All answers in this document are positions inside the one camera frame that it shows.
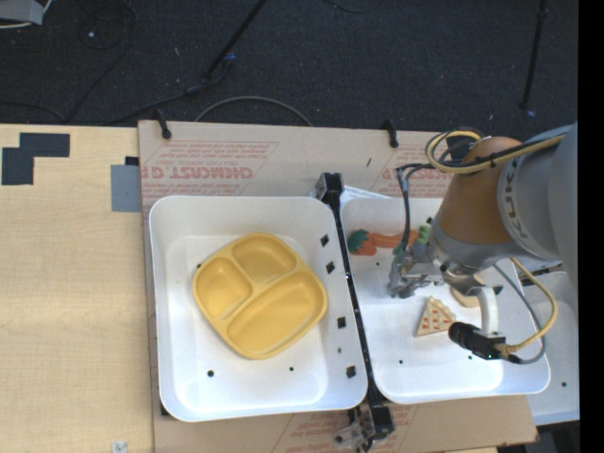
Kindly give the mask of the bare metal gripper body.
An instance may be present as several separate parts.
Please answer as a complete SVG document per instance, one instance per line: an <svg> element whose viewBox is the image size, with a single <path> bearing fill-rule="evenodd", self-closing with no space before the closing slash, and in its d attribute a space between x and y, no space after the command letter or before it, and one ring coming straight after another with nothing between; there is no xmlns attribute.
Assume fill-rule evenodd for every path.
<svg viewBox="0 0 604 453"><path fill-rule="evenodd" d="M478 286L477 270L452 260L426 243L410 245L400 267L402 277L422 277L428 285L448 285L462 295Z"/></svg>

